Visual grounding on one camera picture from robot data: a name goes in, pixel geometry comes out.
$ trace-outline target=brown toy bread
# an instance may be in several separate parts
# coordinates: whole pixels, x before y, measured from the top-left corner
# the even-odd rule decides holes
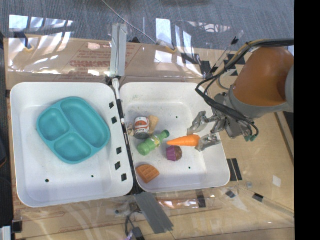
[[[136,168],[136,172],[146,184],[160,175],[160,172],[150,164],[142,164],[138,166]]]

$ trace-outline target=robotic arm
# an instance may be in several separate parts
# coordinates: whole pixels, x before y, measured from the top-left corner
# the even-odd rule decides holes
[[[211,106],[213,116],[207,118],[206,112],[201,111],[187,134],[199,133],[208,123],[214,123],[210,134],[199,141],[197,150],[217,144],[215,134],[224,130],[232,139],[242,135],[246,141],[254,141],[259,135],[254,119],[268,113],[294,112],[294,56],[284,48],[292,45],[293,39],[247,42],[220,73],[208,74],[197,86],[196,92]],[[253,47],[259,48],[252,53],[228,92],[210,98],[210,86]],[[206,83],[206,89],[201,91],[200,87]]]

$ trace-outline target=green bottle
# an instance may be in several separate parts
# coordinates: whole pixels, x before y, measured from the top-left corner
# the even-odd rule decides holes
[[[161,145],[165,138],[168,138],[170,133],[167,130],[164,130],[160,134],[156,134],[147,138],[144,142],[140,143],[137,147],[139,153],[143,156],[148,155],[152,150],[155,150]]]

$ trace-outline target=orange toy food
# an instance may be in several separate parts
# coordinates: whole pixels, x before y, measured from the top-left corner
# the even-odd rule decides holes
[[[136,172],[146,184],[160,175],[160,172],[150,164],[143,164],[138,166],[136,168]]]
[[[200,140],[199,135],[188,135],[188,136],[183,136],[180,138],[175,138],[172,140],[167,141],[167,144],[170,146],[189,146],[189,147],[195,147],[198,145],[199,140]]]

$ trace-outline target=carrot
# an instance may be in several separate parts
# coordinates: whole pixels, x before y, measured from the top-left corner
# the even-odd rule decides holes
[[[189,147],[195,147],[198,145],[200,140],[199,135],[187,135],[179,138],[175,138],[172,140],[167,141],[166,143],[170,146],[189,146]]]

